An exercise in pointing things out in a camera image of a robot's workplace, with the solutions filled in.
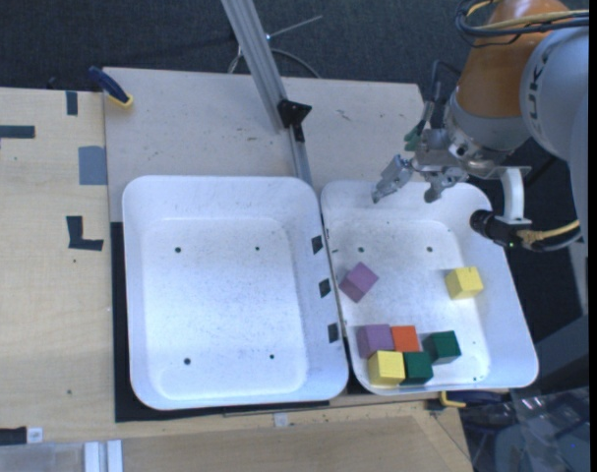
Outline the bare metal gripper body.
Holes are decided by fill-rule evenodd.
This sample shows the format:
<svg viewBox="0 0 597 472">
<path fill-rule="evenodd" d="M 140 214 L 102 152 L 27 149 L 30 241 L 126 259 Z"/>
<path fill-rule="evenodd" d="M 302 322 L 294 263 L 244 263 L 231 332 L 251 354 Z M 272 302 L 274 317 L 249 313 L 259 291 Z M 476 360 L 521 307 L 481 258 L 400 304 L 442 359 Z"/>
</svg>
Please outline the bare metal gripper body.
<svg viewBox="0 0 597 472">
<path fill-rule="evenodd" d="M 413 129 L 412 168 L 425 180 L 499 180 L 507 170 L 506 159 L 528 138 L 525 131 L 499 131 L 475 140 L 458 128 Z"/>
</svg>

